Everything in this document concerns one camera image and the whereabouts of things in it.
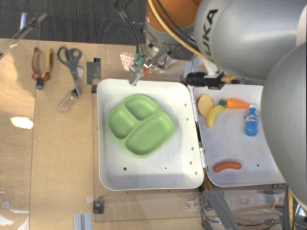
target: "blue plastic bottle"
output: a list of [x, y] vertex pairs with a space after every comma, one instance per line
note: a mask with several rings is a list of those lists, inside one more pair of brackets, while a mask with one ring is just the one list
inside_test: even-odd
[[246, 117], [245, 134], [248, 136], [257, 135], [258, 116], [256, 114], [256, 107], [254, 105], [249, 106], [249, 114]]

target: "yellow cable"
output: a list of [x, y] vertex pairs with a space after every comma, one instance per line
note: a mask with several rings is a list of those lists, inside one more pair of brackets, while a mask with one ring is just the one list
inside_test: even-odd
[[231, 212], [232, 212], [233, 215], [237, 215], [237, 214], [245, 213], [245, 212], [248, 212], [248, 211], [270, 209], [272, 207], [273, 207], [273, 205], [257, 205], [257, 206], [249, 206], [249, 207], [245, 207], [245, 208], [235, 209], [235, 210], [232, 210]]
[[279, 205], [279, 204], [276, 204], [276, 203], [274, 203], [274, 204], [272, 205], [272, 210], [273, 210], [277, 215], [283, 216], [283, 213], [280, 212], [280, 211], [278, 211], [278, 210], [276, 209], [276, 207], [283, 207], [283, 205]]
[[159, 15], [158, 11], [155, 9], [154, 7], [154, 3], [152, 0], [147, 0], [150, 9], [152, 10], [155, 18], [157, 19], [157, 21], [162, 25], [162, 27], [164, 28], [164, 30], [166, 30], [173, 39], [175, 39], [177, 42], [179, 42], [184, 48], [186, 48], [187, 50], [191, 51], [193, 54], [199, 56], [200, 58], [203, 58], [205, 60], [208, 60], [208, 58], [206, 56], [204, 56], [200, 51], [194, 49], [193, 47], [191, 47], [190, 45], [188, 45], [185, 41], [183, 41], [180, 37], [178, 37], [168, 26], [167, 24], [163, 21], [163, 19], [161, 18], [161, 16]]
[[290, 189], [288, 189], [288, 212], [289, 212], [290, 228], [295, 230], [296, 227], [294, 225], [294, 218], [295, 218], [294, 198]]

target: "white tray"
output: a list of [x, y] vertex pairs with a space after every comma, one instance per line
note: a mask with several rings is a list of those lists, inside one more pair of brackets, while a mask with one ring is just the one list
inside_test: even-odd
[[[171, 117], [175, 130], [157, 151], [136, 158], [118, 144], [106, 126], [111, 110], [133, 94], [145, 94]], [[97, 87], [99, 126], [99, 175], [108, 189], [191, 189], [204, 179], [194, 113], [188, 89], [173, 82], [107, 79]]]
[[[212, 128], [205, 124], [205, 118], [199, 114], [201, 140], [205, 149], [205, 160], [210, 180], [220, 187], [246, 186], [260, 184], [284, 183], [267, 145], [261, 123], [260, 100], [262, 86], [225, 85], [221, 90], [194, 88], [196, 100], [202, 94], [209, 95], [214, 104], [219, 100], [236, 98], [255, 104], [258, 114], [258, 133], [255, 137], [245, 134], [244, 116], [246, 109], [229, 109], [217, 117]], [[222, 161], [237, 161], [242, 164], [241, 170], [223, 170], [215, 173], [213, 166]]]

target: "metal bracket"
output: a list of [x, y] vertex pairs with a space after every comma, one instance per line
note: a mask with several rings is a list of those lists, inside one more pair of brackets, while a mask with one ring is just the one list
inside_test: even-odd
[[92, 230], [92, 213], [76, 213], [74, 215], [74, 230]]
[[104, 197], [99, 197], [93, 202], [93, 213], [103, 214], [105, 211], [105, 199]]
[[101, 62], [100, 58], [94, 58], [93, 62], [86, 63], [86, 81], [88, 85], [93, 84], [93, 79], [101, 79]]
[[215, 210], [225, 229], [239, 230], [239, 226], [221, 191], [205, 191], [205, 197]]

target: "black clamp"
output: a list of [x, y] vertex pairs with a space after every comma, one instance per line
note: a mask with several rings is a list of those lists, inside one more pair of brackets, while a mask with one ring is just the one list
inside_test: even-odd
[[221, 81], [224, 72], [221, 72], [216, 78], [209, 77], [205, 72], [191, 72], [187, 75], [186, 84], [191, 86], [208, 86], [211, 90], [220, 90], [225, 83]]
[[104, 197], [99, 197], [93, 202], [93, 213], [103, 214], [105, 212], [105, 199]]

